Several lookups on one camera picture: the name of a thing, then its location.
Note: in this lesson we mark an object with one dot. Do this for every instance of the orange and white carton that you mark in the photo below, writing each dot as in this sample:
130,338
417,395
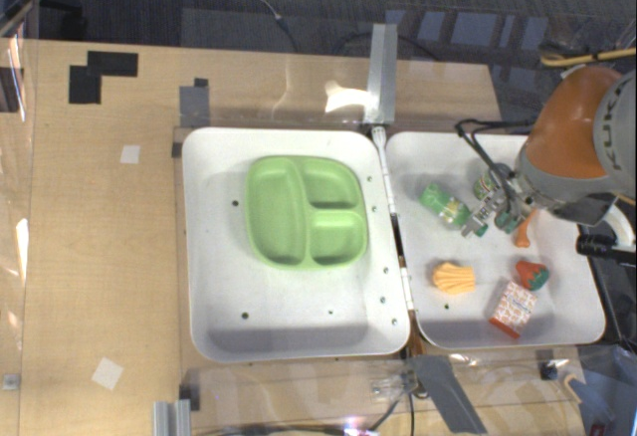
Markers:
513,308

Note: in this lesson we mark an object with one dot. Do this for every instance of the orange ridged toy food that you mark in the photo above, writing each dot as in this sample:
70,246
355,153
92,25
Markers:
453,278

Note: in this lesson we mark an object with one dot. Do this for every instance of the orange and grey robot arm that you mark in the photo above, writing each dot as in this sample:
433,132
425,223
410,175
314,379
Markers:
567,135

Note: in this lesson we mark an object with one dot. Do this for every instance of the orange carrot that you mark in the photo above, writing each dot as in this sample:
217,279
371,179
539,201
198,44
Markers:
523,232

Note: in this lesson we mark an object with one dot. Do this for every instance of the red strawberry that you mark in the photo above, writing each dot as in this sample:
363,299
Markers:
531,275

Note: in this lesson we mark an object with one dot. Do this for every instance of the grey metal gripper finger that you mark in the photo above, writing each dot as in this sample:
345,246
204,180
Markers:
507,221
482,214

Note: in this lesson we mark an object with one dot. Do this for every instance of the green plastic bottle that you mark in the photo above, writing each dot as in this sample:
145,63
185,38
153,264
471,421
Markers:
440,202

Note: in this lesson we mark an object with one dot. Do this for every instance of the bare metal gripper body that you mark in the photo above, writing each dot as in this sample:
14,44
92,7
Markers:
579,210

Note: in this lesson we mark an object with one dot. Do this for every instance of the black cylinder on white bracket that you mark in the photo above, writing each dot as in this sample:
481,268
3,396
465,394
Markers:
594,245

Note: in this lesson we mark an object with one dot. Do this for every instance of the green and white can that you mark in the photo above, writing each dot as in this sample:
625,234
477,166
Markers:
482,186

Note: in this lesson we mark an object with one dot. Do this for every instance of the green divided plate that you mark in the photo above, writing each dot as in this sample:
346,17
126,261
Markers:
274,210

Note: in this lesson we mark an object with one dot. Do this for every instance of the white plastic tray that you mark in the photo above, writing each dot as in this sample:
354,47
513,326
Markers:
298,319
458,324

